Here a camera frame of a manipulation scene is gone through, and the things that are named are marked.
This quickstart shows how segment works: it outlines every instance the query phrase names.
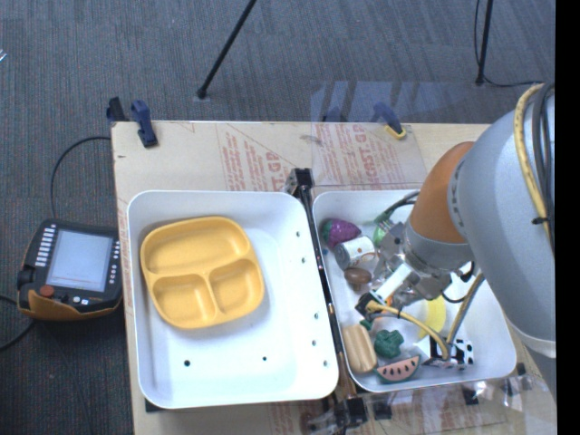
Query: screen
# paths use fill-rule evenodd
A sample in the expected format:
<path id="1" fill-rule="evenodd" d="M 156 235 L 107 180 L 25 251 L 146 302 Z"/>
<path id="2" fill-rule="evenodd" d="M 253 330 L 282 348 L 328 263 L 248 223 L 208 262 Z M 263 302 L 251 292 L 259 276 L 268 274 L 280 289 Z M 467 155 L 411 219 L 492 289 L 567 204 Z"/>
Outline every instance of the screen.
<path id="1" fill-rule="evenodd" d="M 104 292 L 112 238 L 59 230 L 46 284 Z"/>

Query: toy watermelon slice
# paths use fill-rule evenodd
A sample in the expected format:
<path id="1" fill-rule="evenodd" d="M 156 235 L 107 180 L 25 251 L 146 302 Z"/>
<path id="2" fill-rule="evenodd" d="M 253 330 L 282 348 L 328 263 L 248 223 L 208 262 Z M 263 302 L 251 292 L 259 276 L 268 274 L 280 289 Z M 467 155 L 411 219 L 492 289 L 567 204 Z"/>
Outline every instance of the toy watermelon slice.
<path id="1" fill-rule="evenodd" d="M 373 372 L 379 376 L 381 382 L 403 382 L 410 379 L 417 369 L 419 369 L 419 358 L 420 356 L 417 354 L 416 356 L 403 359 L 402 361 L 377 367 Z"/>

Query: black pole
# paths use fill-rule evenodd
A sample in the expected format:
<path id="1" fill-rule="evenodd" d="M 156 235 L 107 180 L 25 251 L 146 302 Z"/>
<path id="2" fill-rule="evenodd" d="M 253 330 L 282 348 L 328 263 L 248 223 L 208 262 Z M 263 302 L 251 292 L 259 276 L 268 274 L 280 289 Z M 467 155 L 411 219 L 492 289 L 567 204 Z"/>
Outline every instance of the black pole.
<path id="1" fill-rule="evenodd" d="M 481 58 L 479 59 L 479 72 L 478 78 L 475 80 L 476 85 L 481 85 L 485 80 L 483 70 L 485 69 L 486 66 L 486 53 L 488 51 L 489 26 L 491 24 L 492 8 L 493 8 L 493 0 L 488 0 L 488 8 L 486 10 L 486 21 L 483 26 L 483 40 L 481 41 Z"/>
<path id="2" fill-rule="evenodd" d="M 254 4 L 256 3 L 256 1 L 257 0 L 250 0 L 247 3 L 247 6 L 246 6 L 246 9 L 244 10 L 244 13 L 242 13 L 239 20 L 237 21 L 236 27 L 234 27 L 232 34 L 227 39 L 226 45 L 224 46 L 221 53 L 217 57 L 216 62 L 214 63 L 213 67 L 211 68 L 211 71 L 208 74 L 208 77 L 206 78 L 203 85 L 201 87 L 199 87 L 198 97 L 200 99 L 204 99 L 204 98 L 206 98 L 206 95 L 208 95 L 209 84 L 211 83 L 212 79 L 214 78 L 214 76 L 218 72 L 219 66 L 224 61 L 224 58 L 226 58 L 227 52 L 229 51 L 229 47 L 231 47 L 232 43 L 236 40 L 237 33 L 239 33 L 240 29 L 242 28 L 242 25 L 244 25 L 244 22 L 246 21 L 248 15 L 252 11 L 252 8 L 254 7 Z"/>

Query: gray floor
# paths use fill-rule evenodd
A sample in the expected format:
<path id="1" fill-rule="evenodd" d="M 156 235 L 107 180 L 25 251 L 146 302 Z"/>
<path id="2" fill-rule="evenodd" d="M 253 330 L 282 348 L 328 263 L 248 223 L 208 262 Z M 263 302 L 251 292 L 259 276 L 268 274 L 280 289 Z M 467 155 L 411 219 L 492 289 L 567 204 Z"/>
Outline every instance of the gray floor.
<path id="1" fill-rule="evenodd" d="M 109 135 L 112 97 L 127 114 L 144 100 L 153 120 L 368 121 L 381 101 L 403 122 L 489 123 L 525 82 L 555 76 L 556 0 L 494 0 L 483 85 L 487 0 L 477 25 L 478 0 L 258 0 L 201 101 L 248 1 L 0 0 L 0 294 L 15 298 L 27 244 L 50 216 L 55 162 Z M 110 153 L 98 140 L 67 155 L 60 218 L 116 225 Z M 28 324 L 6 300 L 0 321 L 0 343 Z M 0 352 L 0 369 L 2 433 L 132 433 L 122 310 L 36 324 Z"/>

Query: tin can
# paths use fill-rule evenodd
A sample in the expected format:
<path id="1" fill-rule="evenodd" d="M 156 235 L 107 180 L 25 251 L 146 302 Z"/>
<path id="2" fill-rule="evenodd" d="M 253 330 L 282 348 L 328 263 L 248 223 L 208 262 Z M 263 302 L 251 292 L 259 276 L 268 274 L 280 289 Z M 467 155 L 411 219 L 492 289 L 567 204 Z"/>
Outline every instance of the tin can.
<path id="1" fill-rule="evenodd" d="M 369 237 L 361 236 L 336 245 L 334 257 L 338 266 L 344 270 L 372 262 L 377 257 L 377 251 Z"/>

